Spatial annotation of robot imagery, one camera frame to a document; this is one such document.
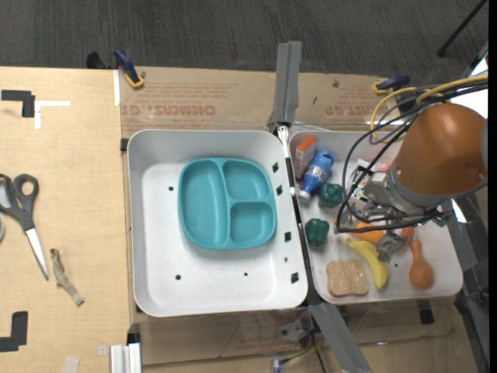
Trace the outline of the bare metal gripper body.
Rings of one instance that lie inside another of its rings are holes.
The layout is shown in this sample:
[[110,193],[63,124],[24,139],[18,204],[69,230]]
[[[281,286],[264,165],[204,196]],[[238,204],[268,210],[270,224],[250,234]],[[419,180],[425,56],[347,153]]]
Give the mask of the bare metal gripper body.
[[368,222],[385,221],[388,224],[405,224],[411,213],[411,203],[401,192],[394,171],[376,171],[364,187],[367,199],[363,218]]

